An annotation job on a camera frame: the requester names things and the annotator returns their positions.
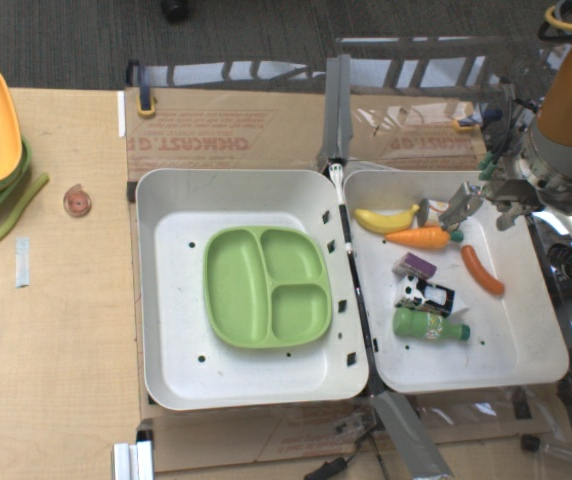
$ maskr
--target toy carrot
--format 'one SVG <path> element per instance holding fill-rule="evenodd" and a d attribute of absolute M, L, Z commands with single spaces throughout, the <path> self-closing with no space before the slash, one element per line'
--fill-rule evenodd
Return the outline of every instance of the toy carrot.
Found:
<path fill-rule="evenodd" d="M 419 249 L 441 249 L 448 242 L 461 242 L 464 235 L 461 231 L 444 231 L 438 226 L 405 229 L 384 235 L 386 240 L 400 245 L 417 247 Z"/>

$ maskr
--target black chair wheel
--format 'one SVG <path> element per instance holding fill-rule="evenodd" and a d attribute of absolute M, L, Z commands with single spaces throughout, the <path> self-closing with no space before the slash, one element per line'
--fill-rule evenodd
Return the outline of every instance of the black chair wheel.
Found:
<path fill-rule="evenodd" d="M 162 0 L 162 11 L 168 21 L 175 23 L 188 17 L 188 3 L 186 0 Z"/>

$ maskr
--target gray carpet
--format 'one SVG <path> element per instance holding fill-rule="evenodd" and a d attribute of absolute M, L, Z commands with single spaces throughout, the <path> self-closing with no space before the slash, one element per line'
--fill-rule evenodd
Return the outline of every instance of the gray carpet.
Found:
<path fill-rule="evenodd" d="M 0 0 L 0 72 L 13 87 L 121 89 L 147 65 L 289 61 L 324 70 L 337 37 L 535 37 L 555 0 Z"/>

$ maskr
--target white tray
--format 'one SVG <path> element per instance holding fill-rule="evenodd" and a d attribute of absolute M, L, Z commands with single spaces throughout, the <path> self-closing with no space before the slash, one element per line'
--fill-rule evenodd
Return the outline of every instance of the white tray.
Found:
<path fill-rule="evenodd" d="M 348 399 L 362 391 L 368 365 L 336 194 L 326 178 L 313 171 L 156 170 L 138 184 L 137 218 L 144 376 L 157 403 L 191 410 Z M 242 349 L 215 334 L 204 299 L 204 247 L 218 231 L 248 225 L 304 231 L 321 248 L 333 307 L 322 338 Z"/>
<path fill-rule="evenodd" d="M 478 172 L 356 171 L 344 184 L 351 210 L 395 213 L 425 197 L 448 201 Z M 568 352 L 523 218 L 498 231 L 497 209 L 489 202 L 464 221 L 464 242 L 473 245 L 482 264 L 506 286 L 502 298 L 485 292 L 464 266 L 460 246 L 437 251 L 411 249 L 364 230 L 351 217 L 353 245 L 377 342 L 375 359 L 382 380 L 403 393 L 537 384 L 559 380 L 568 369 Z M 460 318 L 471 327 L 470 339 L 423 341 L 392 331 L 399 298 L 393 265 L 413 252 L 437 266 L 429 282 L 454 289 L 470 307 Z"/>

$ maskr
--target cardboard sheet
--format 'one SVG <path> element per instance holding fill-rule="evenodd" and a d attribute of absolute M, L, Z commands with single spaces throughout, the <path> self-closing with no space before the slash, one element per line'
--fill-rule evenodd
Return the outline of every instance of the cardboard sheet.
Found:
<path fill-rule="evenodd" d="M 125 94 L 129 181 L 163 167 L 315 167 L 323 95 L 156 88 L 156 114 L 142 118 L 137 91 Z M 350 156 L 398 169 L 476 169 L 485 153 L 479 129 L 451 124 L 471 112 L 450 99 L 353 95 Z"/>

